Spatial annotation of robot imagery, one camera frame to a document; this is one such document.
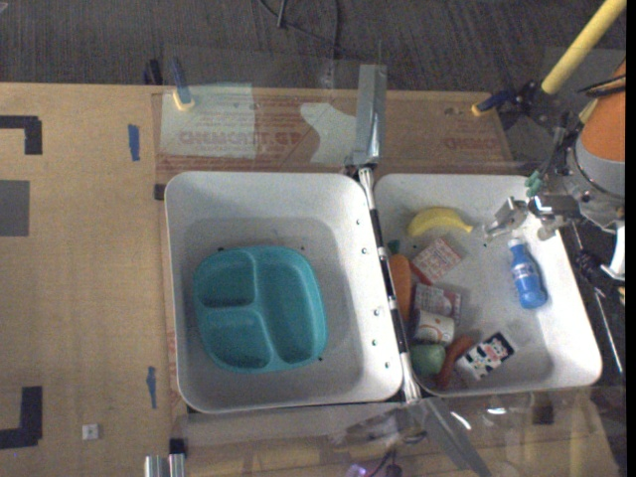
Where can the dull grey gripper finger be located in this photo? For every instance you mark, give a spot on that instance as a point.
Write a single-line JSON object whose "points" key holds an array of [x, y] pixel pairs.
{"points": [[546, 227], [512, 211]]}

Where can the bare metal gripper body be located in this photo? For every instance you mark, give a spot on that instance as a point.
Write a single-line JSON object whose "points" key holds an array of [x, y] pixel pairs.
{"points": [[571, 204]]}

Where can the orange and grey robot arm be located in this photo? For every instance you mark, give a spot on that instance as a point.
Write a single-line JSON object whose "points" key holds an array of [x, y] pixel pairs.
{"points": [[603, 132]]}

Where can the blue bottle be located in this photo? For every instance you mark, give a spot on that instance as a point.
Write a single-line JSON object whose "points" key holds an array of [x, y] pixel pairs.
{"points": [[526, 278]]}

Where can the yellow banana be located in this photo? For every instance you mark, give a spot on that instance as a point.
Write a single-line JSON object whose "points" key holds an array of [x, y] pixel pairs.
{"points": [[437, 219]]}

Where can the pink and white carton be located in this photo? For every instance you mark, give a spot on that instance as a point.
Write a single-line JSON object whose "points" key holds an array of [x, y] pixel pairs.
{"points": [[437, 259]]}

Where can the white plastic tray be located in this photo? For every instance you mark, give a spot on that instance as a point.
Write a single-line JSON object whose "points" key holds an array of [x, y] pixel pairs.
{"points": [[278, 197], [561, 346]]}

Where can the brown cardboard board red print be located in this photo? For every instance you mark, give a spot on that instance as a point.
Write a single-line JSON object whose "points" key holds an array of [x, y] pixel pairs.
{"points": [[407, 132]]}

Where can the orange carrot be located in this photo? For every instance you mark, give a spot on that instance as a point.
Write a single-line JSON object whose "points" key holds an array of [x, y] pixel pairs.
{"points": [[400, 281]]}

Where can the black and white carton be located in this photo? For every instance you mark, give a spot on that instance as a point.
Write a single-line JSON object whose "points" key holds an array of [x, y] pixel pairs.
{"points": [[484, 357]]}

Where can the red sausage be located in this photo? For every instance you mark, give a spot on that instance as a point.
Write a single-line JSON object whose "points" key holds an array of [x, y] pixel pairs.
{"points": [[453, 358]]}

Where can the green round fruit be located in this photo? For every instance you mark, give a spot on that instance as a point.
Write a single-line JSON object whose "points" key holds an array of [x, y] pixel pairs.
{"points": [[427, 359]]}

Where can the green divided plate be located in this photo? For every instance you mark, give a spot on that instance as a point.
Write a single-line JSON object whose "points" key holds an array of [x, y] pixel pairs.
{"points": [[258, 311]]}

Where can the small white square block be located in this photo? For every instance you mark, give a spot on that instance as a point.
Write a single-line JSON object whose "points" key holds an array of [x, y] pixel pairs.
{"points": [[90, 431]]}

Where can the black cylinder on white bracket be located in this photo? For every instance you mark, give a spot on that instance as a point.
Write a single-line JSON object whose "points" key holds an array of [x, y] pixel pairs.
{"points": [[616, 251]]}

